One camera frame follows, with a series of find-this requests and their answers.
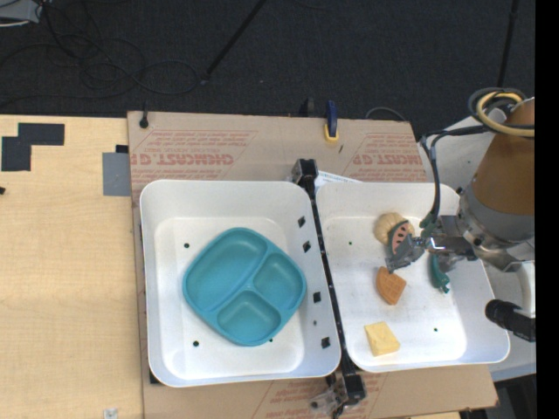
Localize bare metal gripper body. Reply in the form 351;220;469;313
430;214;536;274

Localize pink and green watermelon slice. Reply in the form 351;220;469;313
388;220;417;255

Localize beige toy bread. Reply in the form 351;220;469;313
373;211;406;246

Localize orange toy waffle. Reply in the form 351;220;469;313
376;265;408;306

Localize white plastic tray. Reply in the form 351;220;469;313
314;181;512;373
139;179;342;388

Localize thin black and white rod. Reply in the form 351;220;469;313
304;176;355;393

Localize yellow toy cheese wedge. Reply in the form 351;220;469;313
363;320;402;358

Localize white paper sheet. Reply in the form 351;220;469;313
315;170;364;188

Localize brown cardboard board red print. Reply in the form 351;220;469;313
126;110;500;419

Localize blue divided plate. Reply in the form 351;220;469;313
181;226;307;348

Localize black cylinder on white bracket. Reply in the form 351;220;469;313
485;259;536;344

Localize black block with thin wires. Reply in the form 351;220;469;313
340;371;368;406
291;158;320;187

